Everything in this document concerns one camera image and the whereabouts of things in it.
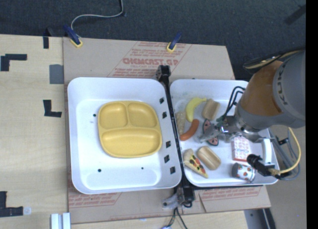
white cable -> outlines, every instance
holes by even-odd
[[[71,22],[71,29],[74,30],[74,29],[73,29],[73,24],[74,24],[74,22],[75,22],[77,19],[82,18],[82,17],[97,17],[97,18],[115,18],[115,17],[119,17],[119,16],[121,16],[121,15],[123,14],[123,12],[124,12],[123,0],[120,0],[120,7],[121,7],[120,13],[115,14],[115,15],[110,15],[110,16],[98,15],[98,14],[82,14],[82,15],[79,15],[79,16],[75,17],[75,18],[73,19],[73,21]]]

toy pizza slice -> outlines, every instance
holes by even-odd
[[[205,119],[204,123],[203,123],[203,133],[211,126],[211,122],[208,119]],[[217,146],[219,144],[219,138],[213,137],[209,140],[207,140],[207,143],[213,146]]]
[[[207,173],[205,172],[205,169],[203,165],[201,164],[200,160],[195,157],[192,149],[188,149],[184,152],[183,162],[185,166],[195,171],[196,173],[200,174],[201,176],[205,178],[209,177]]]

metal bracket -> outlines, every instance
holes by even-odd
[[[181,167],[181,172],[182,172],[182,178],[181,178],[181,183],[178,185],[176,193],[171,196],[170,198],[166,199],[165,202],[168,207],[173,207],[178,204],[191,204],[192,201],[195,200],[195,194],[194,194],[194,188],[188,181],[188,179],[185,176],[184,172],[184,167],[183,167],[183,162],[182,162],[182,153],[179,145],[179,139],[178,139],[178,134],[177,134],[177,126],[175,122],[175,117],[174,117],[174,112],[173,112],[173,106],[172,106],[172,100],[171,100],[171,95],[170,95],[170,89],[169,89],[169,77],[171,75],[170,71],[170,66],[159,66],[158,70],[156,72],[156,79],[163,84],[165,87],[165,93],[167,97],[167,103],[169,107],[169,112],[171,116],[171,123],[172,123],[172,128],[173,128],[173,133],[174,133],[174,139],[175,139],[175,144],[179,156],[179,162],[180,162],[180,167]]]

small box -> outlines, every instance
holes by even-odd
[[[251,153],[249,140],[244,137],[234,137],[232,140],[233,160],[246,162],[247,156]]]

yellow plate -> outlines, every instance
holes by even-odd
[[[98,112],[98,133],[104,151],[113,157],[152,155],[162,146],[157,114],[143,102],[104,104]]]

